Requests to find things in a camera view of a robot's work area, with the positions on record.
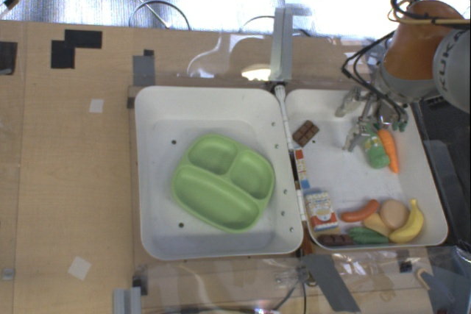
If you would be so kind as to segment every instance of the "hot dog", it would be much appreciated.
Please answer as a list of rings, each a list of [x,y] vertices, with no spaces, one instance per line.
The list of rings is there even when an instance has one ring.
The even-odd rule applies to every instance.
[[[341,219],[345,221],[346,223],[354,223],[356,221],[362,221],[368,216],[371,216],[373,213],[375,213],[379,207],[380,207],[380,204],[378,200],[371,199],[370,201],[368,201],[366,206],[361,208],[361,210],[358,210],[355,212],[342,213]]]

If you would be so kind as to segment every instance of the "wooden table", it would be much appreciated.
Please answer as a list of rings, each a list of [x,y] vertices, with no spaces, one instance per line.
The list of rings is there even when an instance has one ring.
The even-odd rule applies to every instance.
[[[63,40],[65,29],[102,31],[102,48],[76,49],[75,69],[51,69],[52,40]],[[142,266],[149,277],[144,313],[178,303],[263,305],[286,294],[275,276],[296,263],[292,257],[152,259],[132,199],[132,57],[154,51],[158,84],[260,86],[243,83],[240,72],[269,63],[269,36],[2,21],[0,41],[18,43],[15,74],[0,76],[0,268],[15,269],[14,280],[0,281],[0,313],[111,313],[113,289],[130,288]],[[295,38],[295,84],[349,86],[339,66],[357,48]],[[201,70],[215,78],[186,79]],[[103,100],[102,112],[90,112],[94,99]],[[430,268],[424,249],[410,253]],[[367,254],[350,254],[357,265],[339,258],[337,267],[363,313],[431,312],[412,274],[399,274],[387,258],[372,263]],[[76,257],[91,264],[84,279],[68,273]],[[347,274],[359,266],[363,276]],[[309,313],[331,313],[318,288],[308,295]],[[293,297],[284,313],[302,312],[301,291]]]

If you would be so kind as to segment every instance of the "brown chocolate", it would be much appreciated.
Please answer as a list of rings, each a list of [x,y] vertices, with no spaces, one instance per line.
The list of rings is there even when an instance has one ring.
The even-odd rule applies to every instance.
[[[300,146],[305,146],[314,135],[319,132],[319,128],[311,121],[306,121],[293,134],[293,140]]]
[[[317,240],[324,246],[353,245],[353,239],[349,235],[320,235]]]

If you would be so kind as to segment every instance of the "yellow banana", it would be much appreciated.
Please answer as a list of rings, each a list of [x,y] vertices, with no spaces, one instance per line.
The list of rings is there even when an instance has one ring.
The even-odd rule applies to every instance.
[[[389,239],[395,243],[411,242],[420,232],[424,224],[424,215],[417,207],[417,200],[411,200],[411,212],[406,223],[401,228],[393,231]]]

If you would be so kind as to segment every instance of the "orange carrot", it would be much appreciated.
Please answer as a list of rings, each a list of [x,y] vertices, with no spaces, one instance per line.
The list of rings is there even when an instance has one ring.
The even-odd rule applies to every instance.
[[[394,144],[394,139],[392,138],[391,133],[387,129],[380,129],[378,131],[378,136],[383,143],[384,150],[391,161],[389,167],[395,173],[399,173],[399,163],[397,161],[396,146]]]

